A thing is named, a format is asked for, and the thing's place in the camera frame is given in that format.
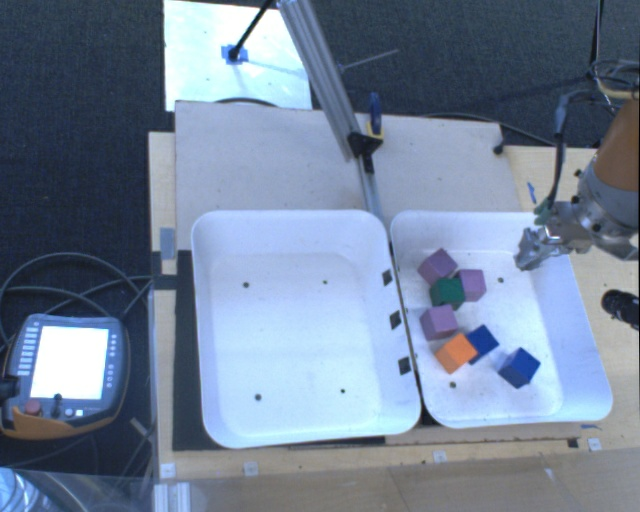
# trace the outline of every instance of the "wooden table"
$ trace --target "wooden table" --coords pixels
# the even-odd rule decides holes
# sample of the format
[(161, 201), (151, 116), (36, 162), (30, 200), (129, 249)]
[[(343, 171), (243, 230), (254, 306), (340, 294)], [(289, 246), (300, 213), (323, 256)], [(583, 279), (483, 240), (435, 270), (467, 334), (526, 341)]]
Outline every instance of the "wooden table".
[[(584, 168), (593, 154), (594, 151), (589, 149), (568, 150), (566, 175), (558, 198), (568, 199), (575, 193), (577, 181), (571, 174), (575, 169)], [(526, 184), (532, 183), (539, 195), (549, 190), (554, 150), (506, 147), (504, 158), (509, 159), (521, 205), (529, 210), (532, 203)], [(176, 226), (174, 134), (150, 134), (149, 168), (152, 246), (154, 251), (158, 251), (160, 227)], [(371, 474), (378, 475), (376, 470), (384, 468), (432, 464), (434, 458), (437, 459), (442, 453), (448, 461), (540, 457), (541, 454), (544, 457), (575, 457), (578, 452), (584, 454), (589, 451), (589, 438), (597, 438), (605, 451), (639, 448), (638, 334), (628, 325), (611, 320), (600, 307), (600, 298), (609, 289), (617, 288), (638, 294), (638, 264), (619, 262), (597, 249), (586, 255), (572, 255), (571, 260), (614, 394), (613, 410), (606, 419), (592, 426), (536, 424), (462, 431), (429, 427), (397, 436), (384, 446), (172, 451), (175, 292), (156, 290), (153, 303), (155, 337), (152, 343), (152, 378), (155, 379), (156, 390), (154, 400), (157, 408), (160, 480), (242, 476), (246, 462), (257, 463), (261, 475), (355, 469), (368, 469), (373, 471)], [(175, 274), (175, 260), (164, 260), (162, 272)], [(580, 438), (577, 448), (571, 448), (567, 443), (568, 439), (574, 438)]]

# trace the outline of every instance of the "green cube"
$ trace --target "green cube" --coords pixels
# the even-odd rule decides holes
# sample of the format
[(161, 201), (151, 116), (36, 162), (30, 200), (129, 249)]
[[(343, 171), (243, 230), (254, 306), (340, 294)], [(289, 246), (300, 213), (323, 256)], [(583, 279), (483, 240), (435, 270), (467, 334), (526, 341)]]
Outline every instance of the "green cube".
[(458, 278), (438, 279), (429, 290), (429, 294), (431, 295), (431, 303), (434, 306), (451, 304), (451, 307), (455, 310), (462, 306), (464, 302), (462, 281)]

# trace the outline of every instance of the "metal pole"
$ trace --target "metal pole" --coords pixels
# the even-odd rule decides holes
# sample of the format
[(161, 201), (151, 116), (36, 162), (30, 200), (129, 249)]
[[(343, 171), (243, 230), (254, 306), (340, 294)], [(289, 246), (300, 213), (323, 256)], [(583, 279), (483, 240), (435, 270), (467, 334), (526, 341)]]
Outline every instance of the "metal pole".
[(231, 50), (229, 50), (229, 60), (232, 60), (232, 61), (238, 60), (240, 49), (242, 48), (246, 40), (251, 35), (251, 32), (253, 32), (253, 29), (256, 28), (256, 25), (262, 19), (262, 16), (264, 16), (264, 13), (267, 12), (267, 9), (269, 7), (271, 7), (271, 4), (273, 3), (273, 1), (274, 0), (266, 0), (265, 3), (262, 4), (262, 7), (260, 7), (260, 11), (258, 11), (258, 14), (256, 14), (256, 17), (253, 18), (253, 21), (251, 22), (251, 25), (249, 25), (249, 28), (245, 31), (244, 34), (242, 34), (242, 37), (240, 38), (240, 41), (238, 41), (238, 44), (235, 45), (233, 48), (231, 48)]
[[(362, 132), (311, 2), (280, 0), (278, 7), (333, 134), (345, 159), (350, 160), (356, 155), (349, 137)], [(365, 207), (383, 220), (375, 175), (365, 169), (364, 158), (367, 157), (361, 154), (357, 157)]]

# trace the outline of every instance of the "purple cube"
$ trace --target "purple cube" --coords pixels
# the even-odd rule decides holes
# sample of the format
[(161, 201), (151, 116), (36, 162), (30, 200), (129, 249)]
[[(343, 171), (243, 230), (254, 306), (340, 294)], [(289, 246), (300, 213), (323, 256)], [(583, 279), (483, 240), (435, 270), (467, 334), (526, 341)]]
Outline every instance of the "purple cube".
[(482, 270), (460, 270), (456, 277), (462, 282), (464, 297), (467, 302), (476, 302), (487, 292)]
[(439, 340), (458, 330), (458, 321), (451, 304), (429, 308), (420, 317), (420, 324), (427, 340)]
[(458, 264), (447, 254), (447, 251), (438, 249), (422, 262), (418, 267), (418, 273), (427, 283), (433, 285), (438, 279), (452, 274), (456, 268)]

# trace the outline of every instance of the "aluminum rod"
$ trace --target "aluminum rod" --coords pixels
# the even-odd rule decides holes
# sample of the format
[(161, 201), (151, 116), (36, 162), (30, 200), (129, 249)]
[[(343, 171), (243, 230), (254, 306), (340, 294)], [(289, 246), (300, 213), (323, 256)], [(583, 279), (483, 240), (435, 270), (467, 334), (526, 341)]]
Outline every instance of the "aluminum rod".
[[(348, 137), (362, 132), (311, 1), (280, 0), (277, 5), (338, 145), (350, 160), (354, 155)], [(362, 157), (358, 171), (366, 209), (384, 221), (375, 176), (365, 171)]]

